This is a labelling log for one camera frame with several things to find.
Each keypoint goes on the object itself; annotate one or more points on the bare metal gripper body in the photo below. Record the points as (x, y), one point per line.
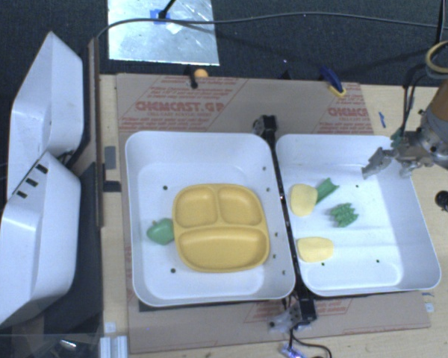
(414, 150)

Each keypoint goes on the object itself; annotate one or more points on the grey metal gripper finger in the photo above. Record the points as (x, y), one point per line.
(407, 169)
(377, 162)

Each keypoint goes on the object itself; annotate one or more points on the green toy celery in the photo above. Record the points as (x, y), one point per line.
(326, 188)

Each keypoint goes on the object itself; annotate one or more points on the green toy bean pods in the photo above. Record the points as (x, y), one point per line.
(343, 215)

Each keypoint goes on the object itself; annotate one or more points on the yellow toy potato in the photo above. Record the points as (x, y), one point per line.
(315, 250)
(302, 200)

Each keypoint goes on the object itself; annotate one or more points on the white plastic tray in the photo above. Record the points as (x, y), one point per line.
(377, 252)
(194, 155)

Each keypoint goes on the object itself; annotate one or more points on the thin black rod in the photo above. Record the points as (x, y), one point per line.
(283, 203)

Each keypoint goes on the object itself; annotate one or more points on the brown cardboard board red print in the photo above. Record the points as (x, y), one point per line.
(283, 103)

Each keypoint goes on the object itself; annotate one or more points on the yellow divided plate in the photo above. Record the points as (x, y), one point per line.
(220, 244)

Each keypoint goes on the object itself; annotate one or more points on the green bell pepper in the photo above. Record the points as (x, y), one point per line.
(160, 232)

